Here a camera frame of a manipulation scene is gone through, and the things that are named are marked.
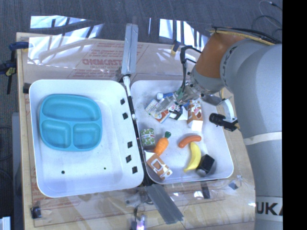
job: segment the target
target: orange carrot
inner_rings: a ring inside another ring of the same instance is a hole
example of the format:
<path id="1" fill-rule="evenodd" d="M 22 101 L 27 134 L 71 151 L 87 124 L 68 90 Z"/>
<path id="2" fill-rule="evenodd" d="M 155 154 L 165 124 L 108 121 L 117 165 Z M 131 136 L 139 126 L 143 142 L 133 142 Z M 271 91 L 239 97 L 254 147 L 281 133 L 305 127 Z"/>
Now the orange carrot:
<path id="1" fill-rule="evenodd" d="M 201 136 L 199 136 L 199 135 L 187 136 L 187 137 L 183 138 L 183 139 L 179 142 L 178 146 L 179 146 L 180 148 L 184 148 L 188 143 L 190 143 L 190 142 L 192 142 L 192 141 L 201 141 Z"/>
<path id="2" fill-rule="evenodd" d="M 164 137 L 160 138 L 153 150 L 153 152 L 155 152 L 158 156 L 160 156 L 164 150 L 167 148 L 168 146 L 168 138 L 170 138 L 171 133 L 170 132 L 165 132 Z"/>

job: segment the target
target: green can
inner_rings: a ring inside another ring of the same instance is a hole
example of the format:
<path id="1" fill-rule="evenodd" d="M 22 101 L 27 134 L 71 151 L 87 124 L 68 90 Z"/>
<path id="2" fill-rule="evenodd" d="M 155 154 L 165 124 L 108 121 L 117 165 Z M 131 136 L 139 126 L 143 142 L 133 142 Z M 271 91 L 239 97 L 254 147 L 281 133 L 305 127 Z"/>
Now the green can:
<path id="1" fill-rule="evenodd" d="M 145 128 L 141 130 L 141 143 L 144 150 L 152 150 L 155 148 L 154 130 L 153 128 Z"/>

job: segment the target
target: yellow banana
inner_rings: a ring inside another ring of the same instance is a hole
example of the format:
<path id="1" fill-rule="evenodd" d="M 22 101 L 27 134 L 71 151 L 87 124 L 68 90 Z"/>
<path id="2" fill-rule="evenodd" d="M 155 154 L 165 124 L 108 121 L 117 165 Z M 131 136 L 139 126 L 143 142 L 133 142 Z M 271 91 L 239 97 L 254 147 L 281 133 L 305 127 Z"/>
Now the yellow banana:
<path id="1" fill-rule="evenodd" d="M 191 148 L 192 156 L 191 156 L 188 166 L 183 170 L 184 172 L 187 172 L 189 170 L 195 170 L 197 166 L 199 165 L 199 163 L 201 162 L 200 147 L 195 142 L 191 142 L 190 148 Z"/>

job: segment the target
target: blue tray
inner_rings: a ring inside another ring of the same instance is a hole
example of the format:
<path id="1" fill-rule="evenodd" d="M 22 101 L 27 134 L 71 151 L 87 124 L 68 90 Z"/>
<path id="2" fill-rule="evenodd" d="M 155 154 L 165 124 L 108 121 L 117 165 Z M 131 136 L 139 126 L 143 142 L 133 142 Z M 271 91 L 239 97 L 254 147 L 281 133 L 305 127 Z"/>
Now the blue tray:
<path id="1" fill-rule="evenodd" d="M 102 117 L 98 104 L 84 96 L 51 94 L 40 107 L 39 131 L 50 148 L 88 151 L 102 137 Z"/>

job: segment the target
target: sausage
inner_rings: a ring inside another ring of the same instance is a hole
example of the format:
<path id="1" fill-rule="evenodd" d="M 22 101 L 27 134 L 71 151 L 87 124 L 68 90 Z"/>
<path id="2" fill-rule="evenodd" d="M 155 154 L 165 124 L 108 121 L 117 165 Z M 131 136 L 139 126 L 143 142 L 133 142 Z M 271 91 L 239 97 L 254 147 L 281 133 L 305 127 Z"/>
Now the sausage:
<path id="1" fill-rule="evenodd" d="M 201 136 L 199 136 L 199 135 L 187 136 L 187 137 L 183 138 L 183 139 L 179 142 L 178 146 L 179 146 L 180 148 L 184 148 L 187 144 L 189 144 L 189 143 L 192 142 L 192 141 L 201 141 Z"/>

